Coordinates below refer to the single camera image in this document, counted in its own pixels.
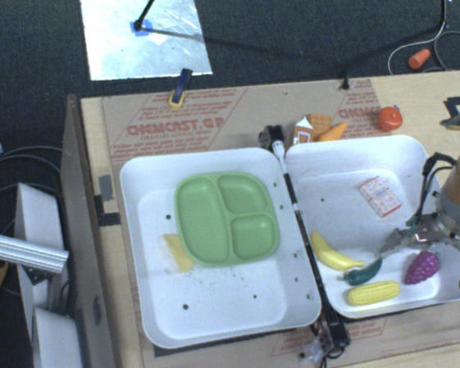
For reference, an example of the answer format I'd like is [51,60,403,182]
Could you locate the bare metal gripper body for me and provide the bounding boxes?
[406,213,460,266]

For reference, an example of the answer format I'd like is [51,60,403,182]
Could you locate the purple grapes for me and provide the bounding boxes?
[399,248,444,287]

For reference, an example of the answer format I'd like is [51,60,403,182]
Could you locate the green toy pepper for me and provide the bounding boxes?
[341,257,386,288]

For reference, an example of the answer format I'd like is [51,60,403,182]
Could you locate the orange and white carton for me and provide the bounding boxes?
[357,173,405,222]

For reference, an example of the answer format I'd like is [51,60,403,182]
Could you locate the yellow corn cob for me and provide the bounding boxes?
[345,279,403,308]

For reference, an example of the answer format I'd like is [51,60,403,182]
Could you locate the yellow banana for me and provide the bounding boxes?
[309,225,367,275]

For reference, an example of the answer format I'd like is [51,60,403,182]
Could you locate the white plastic tray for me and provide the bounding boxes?
[282,124,460,326]
[117,138,326,353]

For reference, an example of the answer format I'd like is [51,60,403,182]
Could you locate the thin black and white rod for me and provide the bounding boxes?
[273,136,335,329]

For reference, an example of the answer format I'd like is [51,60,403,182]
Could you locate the red toy tomato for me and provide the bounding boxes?
[376,104,405,134]

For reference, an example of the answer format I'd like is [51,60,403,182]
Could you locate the orange carrot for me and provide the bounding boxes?
[315,120,351,143]

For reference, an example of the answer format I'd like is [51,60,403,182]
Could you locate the brown waffle biscuit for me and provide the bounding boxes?
[304,111,335,138]

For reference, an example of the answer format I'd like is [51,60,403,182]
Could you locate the brown and white carton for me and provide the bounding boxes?
[289,115,321,146]

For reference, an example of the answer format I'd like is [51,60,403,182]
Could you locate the orange cone-shaped toy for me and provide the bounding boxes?
[406,48,434,70]

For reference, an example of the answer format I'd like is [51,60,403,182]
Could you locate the green divided plate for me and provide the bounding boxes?
[171,165,284,274]

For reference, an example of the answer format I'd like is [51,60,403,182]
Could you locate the brown cardboard board red print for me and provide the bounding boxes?
[100,57,460,368]

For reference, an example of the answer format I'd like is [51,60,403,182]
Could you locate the yellow toy food slice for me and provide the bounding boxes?
[162,230,197,276]

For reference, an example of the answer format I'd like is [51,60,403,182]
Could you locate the black block with thin wires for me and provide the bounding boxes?
[310,316,353,357]
[257,123,287,150]

